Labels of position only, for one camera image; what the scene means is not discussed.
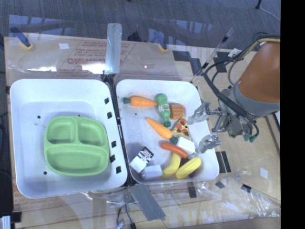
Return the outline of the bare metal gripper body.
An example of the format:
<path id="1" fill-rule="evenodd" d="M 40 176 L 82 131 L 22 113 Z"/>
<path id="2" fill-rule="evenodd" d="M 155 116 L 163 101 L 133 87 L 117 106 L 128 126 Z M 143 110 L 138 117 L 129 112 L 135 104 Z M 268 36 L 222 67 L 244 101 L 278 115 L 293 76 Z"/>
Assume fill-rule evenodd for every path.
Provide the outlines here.
<path id="1" fill-rule="evenodd" d="M 238 104 L 234 89 L 224 89 L 220 92 L 223 99 L 218 99 L 219 106 L 211 111 L 212 115 L 218 117 L 214 126 L 214 132 L 227 132 L 231 138 L 238 135 L 250 138 L 253 132 L 251 121 L 246 118 L 246 111 Z"/>

